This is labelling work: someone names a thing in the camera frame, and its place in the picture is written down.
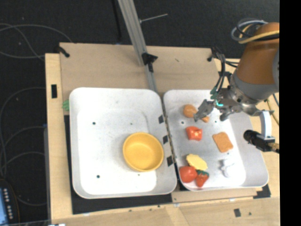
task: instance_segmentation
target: yellow plate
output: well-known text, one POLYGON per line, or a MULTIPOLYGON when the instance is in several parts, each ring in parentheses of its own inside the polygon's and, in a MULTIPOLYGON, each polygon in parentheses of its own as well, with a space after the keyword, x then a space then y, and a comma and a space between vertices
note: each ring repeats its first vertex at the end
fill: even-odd
POLYGON ((123 156, 129 167, 137 171, 157 169, 164 158, 161 143, 151 134, 137 132, 123 144, 123 156))

